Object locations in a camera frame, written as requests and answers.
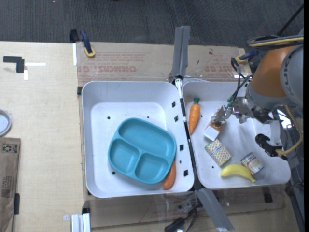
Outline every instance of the banana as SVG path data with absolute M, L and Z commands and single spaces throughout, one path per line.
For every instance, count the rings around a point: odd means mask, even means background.
M 255 182 L 255 179 L 253 179 L 250 170 L 247 169 L 245 166 L 240 164 L 230 164 L 227 165 L 225 168 L 221 170 L 221 177 L 229 177 L 233 175 L 238 175 L 244 178 L 247 178 L 252 181 L 252 183 Z

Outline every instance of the orange carrot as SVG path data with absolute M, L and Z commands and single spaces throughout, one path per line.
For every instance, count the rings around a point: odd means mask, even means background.
M 190 115 L 189 115 L 189 131 L 190 134 L 193 133 L 195 127 L 197 126 L 197 122 L 199 119 L 199 113 L 201 111 L 201 107 L 198 104 L 199 98 L 194 98 L 194 104 L 190 108 Z
M 176 162 L 175 160 L 173 160 L 173 163 L 169 169 L 168 174 L 166 175 L 166 179 L 163 182 L 163 189 L 164 190 L 169 190 L 172 185 L 174 184 L 175 181 L 175 177 L 176 177 Z

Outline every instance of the patterned box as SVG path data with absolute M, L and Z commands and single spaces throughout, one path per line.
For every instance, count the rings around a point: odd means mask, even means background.
M 232 157 L 218 139 L 206 145 L 205 149 L 219 166 L 222 166 Z

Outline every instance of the can label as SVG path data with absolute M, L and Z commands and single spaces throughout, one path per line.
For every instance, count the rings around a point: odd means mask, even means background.
M 241 159 L 241 163 L 250 170 L 252 175 L 256 174 L 264 168 L 264 166 L 252 152 Z

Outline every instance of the carrot green top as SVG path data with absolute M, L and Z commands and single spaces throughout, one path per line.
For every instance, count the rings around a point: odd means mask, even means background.
M 199 97 L 195 97 L 193 100 L 194 100 L 194 104 L 198 104 L 198 102 L 199 102 Z

